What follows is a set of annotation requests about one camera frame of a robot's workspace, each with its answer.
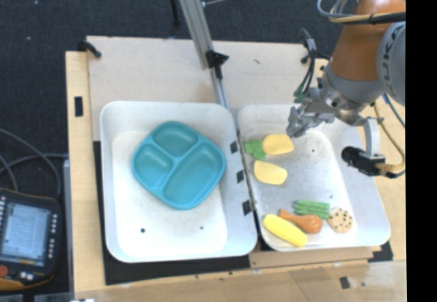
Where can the green toy beans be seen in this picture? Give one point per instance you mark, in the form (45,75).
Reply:
(312,207)

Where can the yellow toy pineapple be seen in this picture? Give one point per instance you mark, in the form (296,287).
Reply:
(276,144)

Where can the white plastic tray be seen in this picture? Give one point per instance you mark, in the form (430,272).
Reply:
(314,177)
(170,232)

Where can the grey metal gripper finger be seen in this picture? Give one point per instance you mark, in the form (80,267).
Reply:
(293,124)
(308,125)

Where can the thin black rod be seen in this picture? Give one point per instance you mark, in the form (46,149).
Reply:
(249,188)

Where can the blue divided plate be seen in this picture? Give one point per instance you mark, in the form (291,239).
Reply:
(179,165)

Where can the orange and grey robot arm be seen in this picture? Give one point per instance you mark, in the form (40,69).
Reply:
(358,48)

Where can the yellow toy corn cob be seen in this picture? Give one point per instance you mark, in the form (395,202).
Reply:
(285,230)

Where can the orange toy chicken drumstick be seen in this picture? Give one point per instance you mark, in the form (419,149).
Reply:
(305,222)

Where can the beige chocolate chip biscuit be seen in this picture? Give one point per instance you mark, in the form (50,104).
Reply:
(340,220)

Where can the black cylinder on white bracket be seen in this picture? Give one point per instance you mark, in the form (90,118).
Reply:
(362,160)

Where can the pale wood board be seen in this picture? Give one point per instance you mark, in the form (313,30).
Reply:
(153,71)

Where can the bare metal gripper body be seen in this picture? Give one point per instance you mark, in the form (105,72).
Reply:
(336,107)

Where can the yellow toy slice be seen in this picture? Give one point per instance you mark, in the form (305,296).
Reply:
(269,173)

